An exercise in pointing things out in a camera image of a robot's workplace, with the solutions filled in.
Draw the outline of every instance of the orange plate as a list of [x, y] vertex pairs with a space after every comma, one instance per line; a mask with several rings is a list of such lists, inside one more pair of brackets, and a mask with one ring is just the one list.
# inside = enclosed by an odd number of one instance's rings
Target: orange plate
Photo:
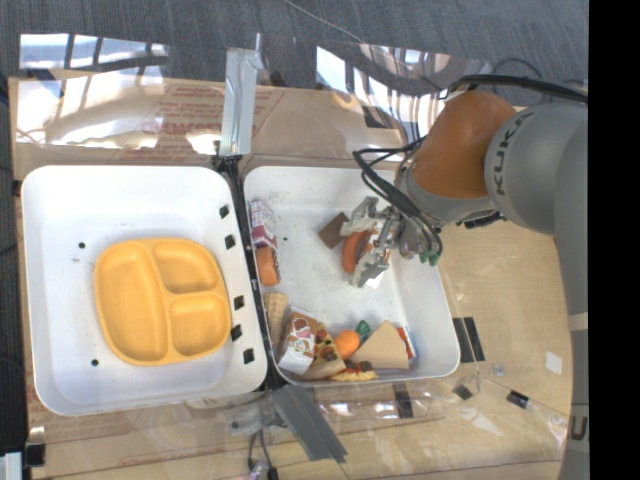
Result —
[[94, 273], [96, 305], [111, 350], [132, 364], [164, 365], [218, 350], [231, 332], [220, 267], [181, 238], [120, 242]]

